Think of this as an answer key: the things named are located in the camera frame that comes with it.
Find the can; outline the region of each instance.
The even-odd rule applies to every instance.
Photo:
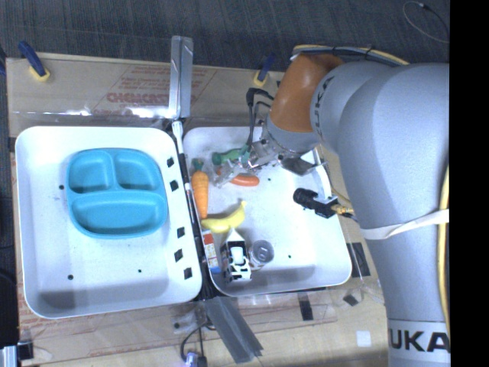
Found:
[[[268,241],[253,242],[248,254],[250,256],[251,269],[260,269],[274,259],[274,247]]]

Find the white container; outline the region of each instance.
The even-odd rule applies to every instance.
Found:
[[[76,152],[93,148],[140,150],[156,161],[169,207],[160,229],[115,240],[76,229],[62,189],[66,166]],[[33,127],[18,136],[15,156],[25,298],[36,314],[64,318],[156,307],[199,293],[202,274],[168,134],[153,128]]]
[[[195,128],[185,136],[183,147],[189,162],[210,159],[213,151],[242,146],[247,136],[243,127]],[[156,161],[168,198],[168,220],[160,229],[115,240],[77,230],[61,187],[69,159],[93,148],[135,149]],[[33,127],[18,136],[15,155],[24,291],[36,314],[54,319],[133,310],[183,303],[199,293],[202,273],[169,135],[154,128]],[[223,214],[247,201],[246,218],[237,231],[248,246],[269,241],[274,259],[254,271],[250,281],[226,284],[222,273],[211,273],[215,287],[240,297],[347,281],[351,260],[338,217],[322,218],[292,199],[298,187],[330,192],[324,170],[298,177],[270,165],[259,177],[257,187],[211,186],[209,214]],[[215,234],[215,246],[225,237]]]
[[[256,128],[254,140],[259,139],[260,133],[261,129]],[[213,151],[240,148],[248,134],[248,127],[194,128],[183,139],[187,160],[190,163],[193,158],[205,158],[211,162]],[[258,176],[260,183],[256,187],[232,183],[221,188],[211,185],[208,216],[229,214],[240,201],[246,201],[245,219],[236,231],[248,247],[262,239],[270,242],[274,259],[259,271],[253,271],[250,281],[227,283],[222,274],[211,273],[214,285],[223,294],[239,297],[346,282],[351,274],[351,259],[338,217],[325,219],[293,202],[298,187],[331,194],[324,168],[317,167],[311,174],[299,177],[278,164],[269,164]],[[215,233],[215,245],[220,246],[225,237]]]

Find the carrot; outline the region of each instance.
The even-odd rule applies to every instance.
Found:
[[[194,159],[192,164],[196,169],[190,181],[193,189],[193,198],[196,201],[200,219],[205,219],[209,205],[209,176],[202,171],[202,166],[204,165],[202,161]]]
[[[217,175],[221,175],[220,168],[217,170]],[[260,178],[256,175],[238,174],[229,182],[240,187],[256,187],[260,183]]]

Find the yellow banana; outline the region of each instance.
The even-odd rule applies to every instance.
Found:
[[[200,222],[200,225],[203,229],[210,229],[212,232],[218,234],[235,229],[245,220],[245,206],[246,201],[241,201],[240,206],[231,215],[221,219],[207,217]]]

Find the blue divided plate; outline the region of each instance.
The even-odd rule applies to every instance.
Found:
[[[66,197],[75,227],[94,238],[151,234],[168,216],[160,168],[137,150],[100,148],[76,153],[66,172]]]

